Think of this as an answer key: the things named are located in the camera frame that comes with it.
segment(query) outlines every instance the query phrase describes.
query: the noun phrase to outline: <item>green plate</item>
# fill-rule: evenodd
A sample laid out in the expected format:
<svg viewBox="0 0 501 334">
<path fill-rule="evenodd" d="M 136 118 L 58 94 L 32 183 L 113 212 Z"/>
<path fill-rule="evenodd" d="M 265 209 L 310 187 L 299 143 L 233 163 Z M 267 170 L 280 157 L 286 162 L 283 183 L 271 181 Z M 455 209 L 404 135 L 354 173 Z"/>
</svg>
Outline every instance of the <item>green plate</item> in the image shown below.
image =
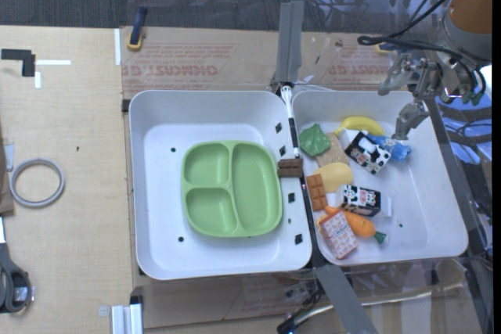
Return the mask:
<svg viewBox="0 0 501 334">
<path fill-rule="evenodd" d="M 182 201 L 189 223 L 202 234 L 266 234 L 282 218 L 275 160 L 253 142 L 197 144 L 182 161 Z"/>
</svg>

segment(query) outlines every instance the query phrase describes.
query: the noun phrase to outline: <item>metal ring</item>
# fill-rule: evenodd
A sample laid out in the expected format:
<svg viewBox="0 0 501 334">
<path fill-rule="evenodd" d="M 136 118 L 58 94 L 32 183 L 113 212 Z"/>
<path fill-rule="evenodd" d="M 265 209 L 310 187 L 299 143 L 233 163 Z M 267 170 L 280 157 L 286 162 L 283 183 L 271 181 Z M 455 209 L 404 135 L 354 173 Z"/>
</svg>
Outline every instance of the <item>metal ring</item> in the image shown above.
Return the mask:
<svg viewBox="0 0 501 334">
<path fill-rule="evenodd" d="M 52 168 L 57 175 L 59 176 L 59 188 L 47 199 L 44 199 L 42 201 L 36 202 L 36 201 L 31 201 L 22 198 L 16 191 L 16 180 L 19 174 L 26 170 L 28 167 L 31 166 L 37 166 L 37 165 L 42 165 L 42 166 L 47 166 Z M 55 202 L 63 193 L 64 190 L 64 174 L 63 174 L 63 169 L 57 164 L 55 161 L 50 160 L 50 159 L 45 159 L 43 157 L 38 157 L 34 159 L 28 159 L 25 160 L 24 162 L 18 164 L 14 170 L 12 175 L 10 176 L 10 190 L 13 193 L 14 199 L 20 203 L 21 205 L 25 207 L 45 207 L 50 205 L 51 203 Z"/>
</svg>

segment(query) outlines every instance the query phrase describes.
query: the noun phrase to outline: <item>toy banana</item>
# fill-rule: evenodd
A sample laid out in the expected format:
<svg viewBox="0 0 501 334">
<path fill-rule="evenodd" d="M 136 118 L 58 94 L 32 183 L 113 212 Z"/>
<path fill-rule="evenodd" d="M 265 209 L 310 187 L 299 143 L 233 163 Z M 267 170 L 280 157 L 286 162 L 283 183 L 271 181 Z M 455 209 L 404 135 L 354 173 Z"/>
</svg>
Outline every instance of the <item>toy banana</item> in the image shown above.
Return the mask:
<svg viewBox="0 0 501 334">
<path fill-rule="evenodd" d="M 372 135 L 384 135 L 384 129 L 379 125 L 377 121 L 364 116 L 346 117 L 341 122 L 341 125 L 337 128 L 334 134 L 339 135 L 339 133 L 343 129 L 367 131 Z"/>
</svg>

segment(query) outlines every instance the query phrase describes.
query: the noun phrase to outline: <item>toy carrot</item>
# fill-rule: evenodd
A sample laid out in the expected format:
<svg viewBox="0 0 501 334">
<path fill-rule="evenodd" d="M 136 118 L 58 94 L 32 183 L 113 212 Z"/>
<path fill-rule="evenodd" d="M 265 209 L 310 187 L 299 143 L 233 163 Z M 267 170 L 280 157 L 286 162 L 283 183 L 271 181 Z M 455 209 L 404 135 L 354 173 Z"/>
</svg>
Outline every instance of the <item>toy carrot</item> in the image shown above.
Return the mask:
<svg viewBox="0 0 501 334">
<path fill-rule="evenodd" d="M 363 217 L 360 214 L 353 213 L 347 210 L 340 209 L 339 207 L 326 206 L 323 208 L 327 214 L 334 214 L 339 211 L 344 213 L 351 230 L 361 237 L 374 237 L 378 243 L 383 243 L 386 238 L 386 234 L 376 231 L 374 224 L 367 217 Z"/>
</svg>

